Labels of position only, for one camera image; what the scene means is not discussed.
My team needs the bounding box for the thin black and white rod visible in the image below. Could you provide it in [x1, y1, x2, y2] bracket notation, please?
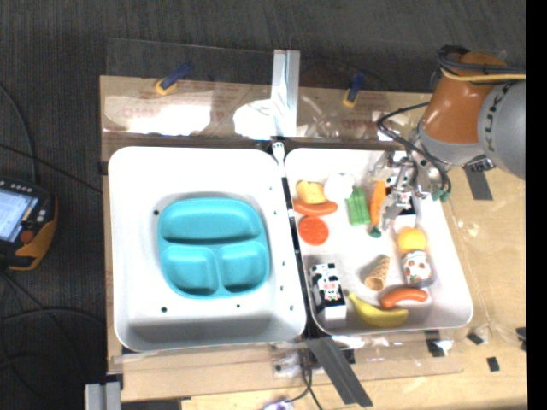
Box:
[271, 141, 315, 339]

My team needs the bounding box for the orange sausage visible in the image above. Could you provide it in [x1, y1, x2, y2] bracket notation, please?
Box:
[379, 287, 429, 309]
[292, 198, 338, 217]

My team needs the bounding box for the blue divided plate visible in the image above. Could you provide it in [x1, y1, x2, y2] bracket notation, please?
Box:
[156, 197, 271, 300]

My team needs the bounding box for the strawberry print can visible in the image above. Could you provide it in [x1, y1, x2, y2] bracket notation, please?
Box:
[401, 249, 435, 288]

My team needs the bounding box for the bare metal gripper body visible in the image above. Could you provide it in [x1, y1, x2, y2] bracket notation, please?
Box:
[385, 151, 424, 201]

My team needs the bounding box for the white plastic tray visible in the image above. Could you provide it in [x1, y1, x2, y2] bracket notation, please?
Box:
[284, 146, 474, 337]
[107, 145, 308, 353]

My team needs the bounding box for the white cauliflower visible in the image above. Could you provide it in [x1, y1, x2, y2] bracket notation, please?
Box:
[323, 172, 356, 202]

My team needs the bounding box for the round orange slice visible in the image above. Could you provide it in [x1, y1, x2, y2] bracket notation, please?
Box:
[297, 215, 330, 246]

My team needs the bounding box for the cow print milk carton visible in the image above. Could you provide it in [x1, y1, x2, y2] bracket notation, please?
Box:
[308, 262, 348, 322]

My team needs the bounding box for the orange carrot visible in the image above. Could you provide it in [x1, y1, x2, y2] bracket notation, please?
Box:
[368, 180, 388, 239]

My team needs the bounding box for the tan ice cream cone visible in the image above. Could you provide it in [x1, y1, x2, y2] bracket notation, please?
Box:
[363, 254, 391, 292]

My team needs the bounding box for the yellow lemon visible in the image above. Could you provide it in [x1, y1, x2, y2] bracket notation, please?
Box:
[396, 226, 427, 255]

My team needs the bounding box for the green celery bundle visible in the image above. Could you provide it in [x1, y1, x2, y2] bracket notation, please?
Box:
[344, 187, 372, 226]

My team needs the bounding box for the brown cardboard board red print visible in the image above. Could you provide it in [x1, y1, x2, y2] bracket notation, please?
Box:
[98, 74, 492, 403]

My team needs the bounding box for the yellow banana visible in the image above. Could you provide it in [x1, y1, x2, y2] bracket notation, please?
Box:
[348, 291, 410, 328]

